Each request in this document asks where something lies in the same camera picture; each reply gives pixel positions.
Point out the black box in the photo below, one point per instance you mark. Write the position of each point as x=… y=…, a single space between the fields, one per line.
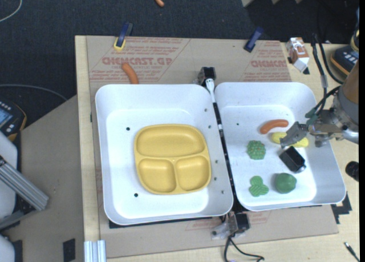
x=292 y=158

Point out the green grapes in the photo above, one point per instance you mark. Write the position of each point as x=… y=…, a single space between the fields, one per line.
x=256 y=149

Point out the green broccoli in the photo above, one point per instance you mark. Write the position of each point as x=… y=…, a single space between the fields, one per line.
x=258 y=188

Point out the white plastic tray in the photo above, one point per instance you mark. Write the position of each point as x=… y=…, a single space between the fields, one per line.
x=285 y=104
x=122 y=169

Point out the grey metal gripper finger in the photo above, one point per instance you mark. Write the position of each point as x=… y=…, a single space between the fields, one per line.
x=293 y=134

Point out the thin black and white rod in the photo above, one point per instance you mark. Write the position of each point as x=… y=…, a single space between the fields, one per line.
x=219 y=124

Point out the brown cardboard board red print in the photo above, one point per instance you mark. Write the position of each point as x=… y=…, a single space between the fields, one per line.
x=176 y=55

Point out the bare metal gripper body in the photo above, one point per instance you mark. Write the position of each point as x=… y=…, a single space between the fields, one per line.
x=325 y=125

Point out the yellow divided plate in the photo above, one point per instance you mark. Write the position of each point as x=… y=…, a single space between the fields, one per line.
x=171 y=141

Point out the green bell pepper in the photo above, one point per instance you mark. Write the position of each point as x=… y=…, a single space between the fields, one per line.
x=285 y=183

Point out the yellow corn cob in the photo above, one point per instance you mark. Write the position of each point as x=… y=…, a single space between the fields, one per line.
x=276 y=137

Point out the brown and white carton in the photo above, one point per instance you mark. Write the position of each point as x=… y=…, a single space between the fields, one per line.
x=298 y=54

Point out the black cylinder on white bracket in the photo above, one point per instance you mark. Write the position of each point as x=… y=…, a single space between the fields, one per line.
x=353 y=171

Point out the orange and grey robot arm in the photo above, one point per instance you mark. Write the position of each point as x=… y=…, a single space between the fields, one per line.
x=350 y=95

